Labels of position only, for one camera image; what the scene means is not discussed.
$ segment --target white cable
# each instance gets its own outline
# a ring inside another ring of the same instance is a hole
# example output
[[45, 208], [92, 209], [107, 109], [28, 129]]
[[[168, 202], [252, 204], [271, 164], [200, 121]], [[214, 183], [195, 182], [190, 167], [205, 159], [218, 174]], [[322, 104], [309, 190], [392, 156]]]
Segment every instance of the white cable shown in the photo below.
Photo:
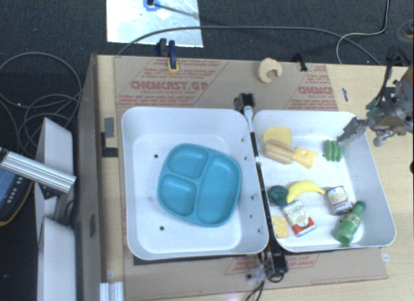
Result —
[[342, 61], [339, 58], [339, 44], [342, 42], [343, 39], [348, 38], [349, 36], [375, 36], [375, 35], [382, 34], [382, 33], [384, 33], [386, 31], [387, 25], [388, 25], [389, 2], [390, 2], [390, 0], [387, 0], [384, 27], [382, 27], [381, 30], [379, 30], [378, 32], [375, 32], [375, 33], [359, 33], [359, 32], [357, 32], [357, 33], [349, 33], [349, 34], [346, 34], [346, 35], [342, 36], [339, 39], [338, 43], [336, 44], [336, 58], [338, 59], [339, 64], [342, 64]]

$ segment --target beige ring object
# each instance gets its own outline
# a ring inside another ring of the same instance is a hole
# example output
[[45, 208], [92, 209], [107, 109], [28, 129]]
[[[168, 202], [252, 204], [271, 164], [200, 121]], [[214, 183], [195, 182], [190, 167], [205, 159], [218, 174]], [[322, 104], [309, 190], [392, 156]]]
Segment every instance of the beige ring object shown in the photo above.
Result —
[[277, 60], [274, 60], [273, 58], [265, 58], [260, 62], [259, 69], [257, 70], [257, 75], [259, 76], [259, 79], [262, 82], [265, 82], [266, 84], [269, 84], [272, 82], [272, 79], [270, 79], [267, 74], [270, 71], [274, 71], [276, 76], [282, 75], [282, 65]]

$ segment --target yellow banana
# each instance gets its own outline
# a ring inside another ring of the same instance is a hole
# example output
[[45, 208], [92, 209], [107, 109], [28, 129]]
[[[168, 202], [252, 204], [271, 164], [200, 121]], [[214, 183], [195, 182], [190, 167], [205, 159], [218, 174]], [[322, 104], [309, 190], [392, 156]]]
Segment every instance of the yellow banana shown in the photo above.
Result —
[[320, 194], [325, 194], [326, 191], [322, 190], [315, 184], [313, 181], [304, 180], [298, 181], [294, 183], [292, 186], [288, 188], [288, 194], [286, 197], [286, 203], [289, 204], [295, 200], [300, 194], [307, 193], [307, 192], [317, 192]]

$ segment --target white tray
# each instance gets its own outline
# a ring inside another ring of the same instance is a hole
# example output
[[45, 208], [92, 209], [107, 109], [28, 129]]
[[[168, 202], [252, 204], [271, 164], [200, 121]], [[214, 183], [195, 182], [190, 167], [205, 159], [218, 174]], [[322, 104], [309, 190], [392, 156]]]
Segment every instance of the white tray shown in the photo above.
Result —
[[[340, 216], [335, 216], [326, 195], [306, 193], [298, 198], [316, 229], [297, 237], [290, 229], [290, 236], [278, 239], [279, 244], [291, 252], [327, 251], [344, 248], [383, 247], [391, 244], [396, 236], [395, 225], [382, 188], [378, 172], [365, 135], [345, 147], [340, 162], [328, 162], [323, 156], [323, 142], [336, 140], [353, 115], [328, 111], [260, 111], [254, 117], [254, 129], [262, 164], [266, 189], [281, 185], [288, 187], [296, 181], [312, 180], [320, 188], [329, 190], [343, 186], [352, 203], [363, 201], [362, 224], [349, 246], [340, 245], [334, 237]], [[263, 155], [263, 133], [272, 126], [290, 128], [292, 147], [299, 146], [318, 152], [310, 170], [293, 162], [284, 165]], [[278, 206], [271, 206], [272, 216], [283, 217]]]
[[[228, 109], [134, 107], [122, 118], [127, 240], [145, 260], [255, 254], [268, 243], [268, 229], [246, 119]], [[239, 164], [237, 207], [220, 227], [202, 227], [167, 213], [157, 184], [168, 153], [182, 143], [221, 151]]]

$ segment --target black floor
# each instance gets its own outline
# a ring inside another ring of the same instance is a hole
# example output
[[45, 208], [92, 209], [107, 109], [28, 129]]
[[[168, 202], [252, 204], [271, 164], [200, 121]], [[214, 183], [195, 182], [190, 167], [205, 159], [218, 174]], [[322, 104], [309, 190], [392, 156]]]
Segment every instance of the black floor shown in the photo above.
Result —
[[[81, 80], [92, 52], [114, 54], [123, 45], [106, 41], [105, 0], [0, 0], [0, 63], [30, 51], [55, 54], [71, 64]], [[198, 0], [202, 25], [268, 25], [312, 27], [341, 35], [382, 28], [386, 0]], [[398, 35], [413, 19], [413, 0], [391, 0], [385, 34], [354, 40], [380, 63], [387, 48], [399, 46], [410, 59], [413, 42]], [[338, 39], [297, 30], [211, 30], [203, 32], [204, 48], [179, 48], [182, 57], [289, 61], [300, 52], [306, 61], [338, 63]], [[153, 47], [134, 46], [126, 54], [153, 55]], [[343, 63], [373, 64], [354, 46], [340, 47]], [[0, 74], [0, 92], [13, 102], [31, 104], [49, 93], [76, 93], [71, 73], [45, 57], [27, 57], [7, 65]], [[24, 111], [9, 107], [22, 123]], [[13, 150], [12, 123], [0, 106], [0, 146]], [[0, 228], [0, 301], [35, 300], [37, 249], [34, 200], [30, 196], [16, 219]]]

